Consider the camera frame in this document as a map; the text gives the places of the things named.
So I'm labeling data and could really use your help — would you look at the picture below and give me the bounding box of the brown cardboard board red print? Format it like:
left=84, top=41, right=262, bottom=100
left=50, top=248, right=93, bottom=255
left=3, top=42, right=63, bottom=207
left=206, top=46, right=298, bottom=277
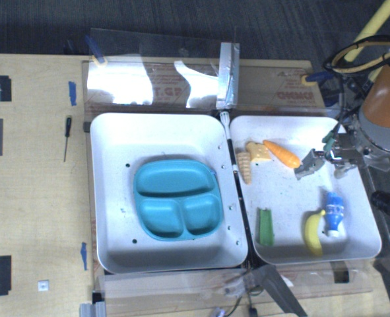
left=81, top=59, right=374, bottom=299

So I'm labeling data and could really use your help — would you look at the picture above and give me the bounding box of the blue and white bottle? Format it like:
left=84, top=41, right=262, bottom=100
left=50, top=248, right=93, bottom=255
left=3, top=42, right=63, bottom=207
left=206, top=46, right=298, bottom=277
left=324, top=191, right=346, bottom=238

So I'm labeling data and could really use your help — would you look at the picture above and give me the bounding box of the yellow banana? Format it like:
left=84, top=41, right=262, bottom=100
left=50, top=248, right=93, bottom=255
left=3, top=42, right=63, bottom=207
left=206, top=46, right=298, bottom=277
left=304, top=209, right=327, bottom=258

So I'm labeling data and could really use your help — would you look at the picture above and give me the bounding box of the green celery piece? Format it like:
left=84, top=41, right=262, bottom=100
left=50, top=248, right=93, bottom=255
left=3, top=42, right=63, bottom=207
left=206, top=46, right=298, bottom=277
left=256, top=207, right=276, bottom=248

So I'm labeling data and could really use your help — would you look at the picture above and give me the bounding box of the yellow pole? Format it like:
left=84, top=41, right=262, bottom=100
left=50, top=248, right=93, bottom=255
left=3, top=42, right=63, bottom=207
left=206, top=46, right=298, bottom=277
left=344, top=0, right=390, bottom=83

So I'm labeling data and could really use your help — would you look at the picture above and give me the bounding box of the blue divided plate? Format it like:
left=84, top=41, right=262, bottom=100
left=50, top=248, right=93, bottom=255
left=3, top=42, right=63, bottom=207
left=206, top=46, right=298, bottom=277
left=133, top=158, right=224, bottom=242

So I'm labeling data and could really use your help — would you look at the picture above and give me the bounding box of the white plastic tray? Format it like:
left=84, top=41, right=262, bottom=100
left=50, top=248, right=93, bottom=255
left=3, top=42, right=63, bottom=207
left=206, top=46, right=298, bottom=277
left=229, top=114, right=383, bottom=266
left=89, top=112, right=249, bottom=275

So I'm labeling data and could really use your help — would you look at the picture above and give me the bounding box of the yellow cheese slice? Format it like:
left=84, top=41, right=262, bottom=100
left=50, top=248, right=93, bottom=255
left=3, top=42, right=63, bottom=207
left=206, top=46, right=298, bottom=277
left=245, top=141, right=273, bottom=164

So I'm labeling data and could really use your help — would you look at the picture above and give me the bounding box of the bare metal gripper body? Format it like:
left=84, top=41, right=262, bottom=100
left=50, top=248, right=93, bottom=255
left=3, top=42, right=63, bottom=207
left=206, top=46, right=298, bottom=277
left=322, top=133, right=369, bottom=179

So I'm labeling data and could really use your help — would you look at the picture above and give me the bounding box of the orange carrot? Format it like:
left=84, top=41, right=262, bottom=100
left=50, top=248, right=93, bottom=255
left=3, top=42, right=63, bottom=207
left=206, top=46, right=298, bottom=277
left=262, top=139, right=302, bottom=170

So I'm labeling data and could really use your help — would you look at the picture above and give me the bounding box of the black screwdriver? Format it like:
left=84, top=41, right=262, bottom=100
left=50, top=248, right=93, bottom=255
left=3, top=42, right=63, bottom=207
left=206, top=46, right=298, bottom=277
left=63, top=115, right=73, bottom=163

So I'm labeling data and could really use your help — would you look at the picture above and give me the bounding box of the pale yellow corn cob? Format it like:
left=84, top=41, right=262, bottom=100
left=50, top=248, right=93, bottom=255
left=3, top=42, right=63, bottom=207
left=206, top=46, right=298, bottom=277
left=236, top=151, right=253, bottom=186

